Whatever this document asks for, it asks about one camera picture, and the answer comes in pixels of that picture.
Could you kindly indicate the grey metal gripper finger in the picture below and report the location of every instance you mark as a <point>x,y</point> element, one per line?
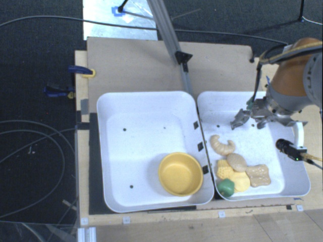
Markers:
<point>240,118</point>
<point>264,123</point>

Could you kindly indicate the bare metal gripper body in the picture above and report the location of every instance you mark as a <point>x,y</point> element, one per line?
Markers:
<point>263,110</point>

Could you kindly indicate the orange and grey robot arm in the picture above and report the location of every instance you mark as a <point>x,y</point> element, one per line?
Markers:
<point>290,77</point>

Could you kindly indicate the white plastic tray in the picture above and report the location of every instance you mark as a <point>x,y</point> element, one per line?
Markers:
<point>257,145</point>
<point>141,145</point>

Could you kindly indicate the beige toy croissant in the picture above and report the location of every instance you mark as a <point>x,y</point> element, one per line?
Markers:
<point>221,147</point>

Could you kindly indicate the beige oval toy bread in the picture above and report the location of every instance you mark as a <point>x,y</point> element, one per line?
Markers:
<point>236,162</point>

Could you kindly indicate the beige square toy biscuit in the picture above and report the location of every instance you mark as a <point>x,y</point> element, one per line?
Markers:
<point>258,176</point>

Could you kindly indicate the yellow toy corn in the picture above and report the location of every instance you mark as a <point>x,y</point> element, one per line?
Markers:
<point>223,171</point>

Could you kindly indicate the yellow round toy biscuit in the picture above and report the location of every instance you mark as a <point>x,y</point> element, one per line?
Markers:
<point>241,182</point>

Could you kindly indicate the green toy pepper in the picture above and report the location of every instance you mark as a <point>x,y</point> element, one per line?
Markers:
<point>226,187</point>

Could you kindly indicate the yellow bowl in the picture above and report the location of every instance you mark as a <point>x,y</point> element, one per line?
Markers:
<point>180,174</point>

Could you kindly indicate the brown cardboard board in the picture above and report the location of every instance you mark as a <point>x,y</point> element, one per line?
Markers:
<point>136,67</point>

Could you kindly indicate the black cylinder on white bracket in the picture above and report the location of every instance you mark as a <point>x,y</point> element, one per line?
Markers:
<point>287,149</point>

